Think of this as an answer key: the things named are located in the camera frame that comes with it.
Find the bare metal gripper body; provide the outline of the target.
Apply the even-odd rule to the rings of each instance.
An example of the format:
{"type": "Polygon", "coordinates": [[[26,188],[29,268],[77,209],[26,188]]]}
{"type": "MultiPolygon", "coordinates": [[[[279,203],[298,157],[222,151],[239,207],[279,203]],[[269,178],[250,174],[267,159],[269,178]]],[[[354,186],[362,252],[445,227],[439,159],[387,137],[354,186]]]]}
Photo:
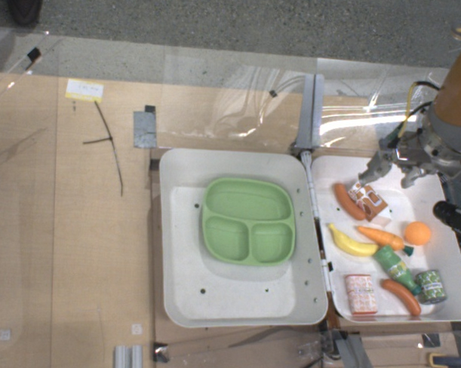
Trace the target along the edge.
{"type": "Polygon", "coordinates": [[[450,147],[436,132],[418,128],[406,131],[402,138],[398,134],[399,129],[394,129],[379,145],[404,173],[417,170],[461,177],[461,152],[450,147]]]}

